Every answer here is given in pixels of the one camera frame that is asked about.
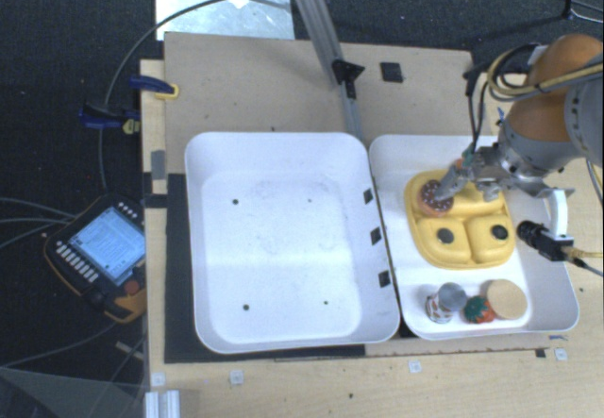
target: black carpet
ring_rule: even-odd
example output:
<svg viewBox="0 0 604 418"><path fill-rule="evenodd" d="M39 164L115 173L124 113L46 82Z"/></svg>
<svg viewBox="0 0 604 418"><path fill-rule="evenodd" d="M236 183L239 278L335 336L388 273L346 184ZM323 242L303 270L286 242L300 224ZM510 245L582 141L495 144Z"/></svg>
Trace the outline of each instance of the black carpet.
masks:
<svg viewBox="0 0 604 418"><path fill-rule="evenodd" d="M580 0L602 6L602 0ZM78 213L103 189L97 134L83 128L84 101L101 103L122 56L154 23L154 0L0 0L0 196L21 198ZM343 42L440 47L492 59L525 42L550 42L583 32L602 38L602 25L563 20L561 0L329 0ZM585 15L602 14L576 7ZM295 33L306 32L294 10ZM148 41L130 61L112 103L136 108L126 76L136 60L157 58ZM105 166L111 190L142 194L138 138L106 131ZM0 220L50 214L0 203ZM0 245L40 224L0 224ZM42 259L44 236L0 249L0 364L74 343L110 324L72 295ZM117 340L139 340L142 323L117 326L106 336L21 369L108 379L124 358ZM133 360L118 376L137 382Z"/></svg>

